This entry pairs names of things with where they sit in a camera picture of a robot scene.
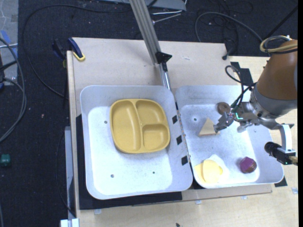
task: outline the black carpet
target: black carpet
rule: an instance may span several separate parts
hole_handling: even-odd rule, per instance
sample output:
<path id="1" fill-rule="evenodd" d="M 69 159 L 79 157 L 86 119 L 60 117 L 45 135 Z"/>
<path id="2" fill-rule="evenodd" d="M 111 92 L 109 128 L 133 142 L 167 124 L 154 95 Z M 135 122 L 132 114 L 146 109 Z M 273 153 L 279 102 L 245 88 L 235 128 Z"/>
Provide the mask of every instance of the black carpet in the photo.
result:
<path id="1" fill-rule="evenodd" d="M 159 40 L 198 42 L 197 16 L 218 12 L 249 26 L 264 39 L 294 11 L 272 35 L 290 35 L 297 39 L 297 4 L 298 0 L 189 0 L 186 12 L 156 23 L 155 30 Z M 163 10 L 150 9 L 150 12 L 157 11 Z M 152 16 L 152 19 L 166 16 Z M 53 227 L 58 226 L 61 219 L 67 219 L 67 209 L 57 188 L 55 161 L 59 144 L 58 182 L 65 197 L 64 138 L 61 143 L 59 140 L 69 123 L 68 101 L 41 83 L 27 55 L 41 80 L 64 94 L 66 69 L 52 52 L 54 39 L 59 39 L 68 49 L 66 40 L 72 36 L 142 37 L 130 6 L 110 2 L 19 0 L 18 22 L 18 58 L 25 78 L 27 109 L 20 124 L 0 144 L 0 153 L 10 154 L 12 160 L 10 168 L 0 168 L 0 203 L 6 227 Z M 225 43 L 232 55 L 267 56 L 259 51 L 260 40 L 256 35 L 219 15 L 203 15 L 197 23 L 197 32 L 201 42 Z M 14 122 L 20 105 L 21 92 L 16 87 L 6 87 L 0 93 L 0 134 Z"/>

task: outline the yellow food item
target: yellow food item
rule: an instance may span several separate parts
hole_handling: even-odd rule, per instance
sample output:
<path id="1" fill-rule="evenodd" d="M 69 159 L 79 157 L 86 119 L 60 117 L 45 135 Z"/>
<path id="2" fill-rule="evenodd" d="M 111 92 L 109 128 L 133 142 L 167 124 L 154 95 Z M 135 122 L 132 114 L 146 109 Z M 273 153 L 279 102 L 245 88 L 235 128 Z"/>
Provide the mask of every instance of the yellow food item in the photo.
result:
<path id="1" fill-rule="evenodd" d="M 222 168 L 213 160 L 205 160 L 202 170 L 203 178 L 207 183 L 217 183 L 223 173 Z"/>
<path id="2" fill-rule="evenodd" d="M 214 131 L 214 122 L 210 118 L 207 118 L 201 131 L 199 132 L 199 136 L 214 135 L 214 134 L 216 134 L 216 132 Z"/>
<path id="3" fill-rule="evenodd" d="M 205 160 L 195 166 L 199 178 L 204 183 L 217 183 L 223 173 L 223 169 L 213 160 Z"/>

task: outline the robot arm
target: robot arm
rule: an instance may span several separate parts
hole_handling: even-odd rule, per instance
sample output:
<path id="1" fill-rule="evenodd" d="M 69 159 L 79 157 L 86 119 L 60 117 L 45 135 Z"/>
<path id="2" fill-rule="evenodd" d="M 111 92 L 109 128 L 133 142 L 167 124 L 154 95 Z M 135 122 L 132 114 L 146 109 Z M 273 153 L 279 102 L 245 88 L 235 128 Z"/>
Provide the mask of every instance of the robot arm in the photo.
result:
<path id="1" fill-rule="evenodd" d="M 286 40 L 275 49 L 266 49 L 267 43 L 274 39 Z M 297 108 L 297 48 L 298 41 L 284 36 L 274 36 L 263 41 L 260 48 L 271 53 L 258 82 L 251 87 L 249 102 L 238 100 L 231 105 L 231 111 L 220 113 L 219 122 L 214 125 L 216 132 L 227 128 L 234 121 L 239 122 L 238 132 L 251 125 L 260 125 L 270 130 L 280 130 L 282 146 L 269 142 L 265 150 L 282 164 L 291 164 L 295 151 L 291 149 L 291 132 L 293 124 L 276 122 L 276 118 Z"/>

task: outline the butter slice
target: butter slice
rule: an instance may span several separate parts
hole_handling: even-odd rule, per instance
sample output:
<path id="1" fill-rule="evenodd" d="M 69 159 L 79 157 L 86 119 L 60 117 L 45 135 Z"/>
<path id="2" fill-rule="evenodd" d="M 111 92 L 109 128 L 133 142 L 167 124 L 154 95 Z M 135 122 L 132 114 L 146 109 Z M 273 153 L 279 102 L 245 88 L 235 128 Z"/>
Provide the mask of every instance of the butter slice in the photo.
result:
<path id="1" fill-rule="evenodd" d="M 207 183 L 217 183 L 223 173 L 222 168 L 213 160 L 205 160 L 202 170 L 203 178 Z"/>
<path id="2" fill-rule="evenodd" d="M 205 160 L 196 165 L 195 171 L 203 183 L 217 183 L 223 174 L 223 169 L 213 160 Z"/>

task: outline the purple onion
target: purple onion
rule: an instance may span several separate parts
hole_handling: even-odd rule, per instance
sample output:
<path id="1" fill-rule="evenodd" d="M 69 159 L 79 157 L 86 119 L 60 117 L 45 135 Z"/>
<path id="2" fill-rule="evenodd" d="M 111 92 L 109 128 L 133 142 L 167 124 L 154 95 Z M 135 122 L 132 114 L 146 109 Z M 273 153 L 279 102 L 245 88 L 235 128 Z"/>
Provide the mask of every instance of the purple onion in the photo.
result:
<path id="1" fill-rule="evenodd" d="M 243 173 L 251 173 L 257 168 L 257 163 L 254 159 L 251 159 L 249 157 L 244 157 L 240 161 L 240 169 Z"/>

